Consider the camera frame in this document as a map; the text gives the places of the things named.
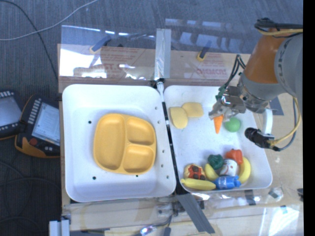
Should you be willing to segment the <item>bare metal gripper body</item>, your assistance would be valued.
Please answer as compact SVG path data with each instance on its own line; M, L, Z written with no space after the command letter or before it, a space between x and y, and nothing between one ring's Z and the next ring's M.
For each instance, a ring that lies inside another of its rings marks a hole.
M228 86L221 98L221 103L234 112L244 113L246 110L262 113L269 101L254 96L245 86Z

